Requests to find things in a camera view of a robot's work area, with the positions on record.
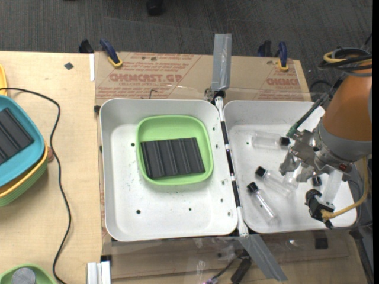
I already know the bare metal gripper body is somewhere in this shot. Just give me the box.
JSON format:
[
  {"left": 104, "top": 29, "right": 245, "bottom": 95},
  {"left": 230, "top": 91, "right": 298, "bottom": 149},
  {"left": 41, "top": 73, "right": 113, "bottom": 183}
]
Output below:
[{"left": 288, "top": 128, "right": 354, "bottom": 175}]

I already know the clear bottle with black cap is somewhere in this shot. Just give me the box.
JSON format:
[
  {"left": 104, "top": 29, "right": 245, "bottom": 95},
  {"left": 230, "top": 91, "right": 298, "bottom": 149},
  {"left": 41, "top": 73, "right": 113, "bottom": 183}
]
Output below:
[
  {"left": 255, "top": 166, "right": 294, "bottom": 197},
  {"left": 282, "top": 170, "right": 323, "bottom": 189},
  {"left": 251, "top": 131, "right": 291, "bottom": 150},
  {"left": 246, "top": 182, "right": 281, "bottom": 226}
]

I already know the white plastic tray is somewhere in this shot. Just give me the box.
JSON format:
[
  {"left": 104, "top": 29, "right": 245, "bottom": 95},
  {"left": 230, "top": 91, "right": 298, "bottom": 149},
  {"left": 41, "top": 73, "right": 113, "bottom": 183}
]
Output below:
[
  {"left": 99, "top": 98, "right": 239, "bottom": 243},
  {"left": 222, "top": 99, "right": 358, "bottom": 234}
]

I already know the thin black and white rod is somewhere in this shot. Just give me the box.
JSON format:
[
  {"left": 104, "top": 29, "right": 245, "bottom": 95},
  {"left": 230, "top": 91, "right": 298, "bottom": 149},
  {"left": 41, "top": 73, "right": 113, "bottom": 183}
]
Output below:
[{"left": 214, "top": 96, "right": 249, "bottom": 238}]

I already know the black ribbed slab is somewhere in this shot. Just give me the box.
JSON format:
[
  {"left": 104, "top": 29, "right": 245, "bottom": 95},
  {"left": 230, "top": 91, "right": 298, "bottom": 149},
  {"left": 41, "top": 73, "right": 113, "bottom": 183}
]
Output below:
[
  {"left": 139, "top": 137, "right": 207, "bottom": 180},
  {"left": 0, "top": 108, "right": 35, "bottom": 166}
]

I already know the green plate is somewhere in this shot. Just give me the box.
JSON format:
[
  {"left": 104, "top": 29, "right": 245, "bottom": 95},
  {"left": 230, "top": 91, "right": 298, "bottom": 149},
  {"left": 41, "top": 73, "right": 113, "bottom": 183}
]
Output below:
[
  {"left": 136, "top": 114, "right": 214, "bottom": 186},
  {"left": 0, "top": 263, "right": 57, "bottom": 284},
  {"left": 0, "top": 157, "right": 50, "bottom": 208}
]

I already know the brown cardboard board red print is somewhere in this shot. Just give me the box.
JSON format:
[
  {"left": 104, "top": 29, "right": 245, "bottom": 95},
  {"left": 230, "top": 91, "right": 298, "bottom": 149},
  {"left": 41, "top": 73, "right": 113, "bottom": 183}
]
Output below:
[{"left": 94, "top": 51, "right": 368, "bottom": 280}]

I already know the yellow plate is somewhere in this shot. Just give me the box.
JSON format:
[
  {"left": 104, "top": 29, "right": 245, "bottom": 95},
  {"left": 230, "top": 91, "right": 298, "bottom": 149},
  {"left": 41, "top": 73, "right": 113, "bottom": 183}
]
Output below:
[
  {"left": 0, "top": 63, "right": 8, "bottom": 96},
  {"left": 0, "top": 142, "right": 49, "bottom": 200}
]

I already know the blue plate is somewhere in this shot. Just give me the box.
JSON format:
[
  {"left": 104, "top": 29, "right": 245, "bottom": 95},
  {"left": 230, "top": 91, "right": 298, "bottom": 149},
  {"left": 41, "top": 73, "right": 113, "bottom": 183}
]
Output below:
[{"left": 0, "top": 94, "right": 46, "bottom": 188}]

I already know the grey metal cylinder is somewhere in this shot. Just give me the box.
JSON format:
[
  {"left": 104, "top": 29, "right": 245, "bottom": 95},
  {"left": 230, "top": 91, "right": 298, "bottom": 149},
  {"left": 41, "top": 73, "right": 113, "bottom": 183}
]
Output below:
[{"left": 11, "top": 267, "right": 37, "bottom": 284}]

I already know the black cylinder on white bracket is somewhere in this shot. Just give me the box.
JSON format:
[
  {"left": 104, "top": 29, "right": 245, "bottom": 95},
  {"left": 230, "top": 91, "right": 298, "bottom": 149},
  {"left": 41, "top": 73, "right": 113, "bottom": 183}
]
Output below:
[{"left": 304, "top": 169, "right": 345, "bottom": 222}]

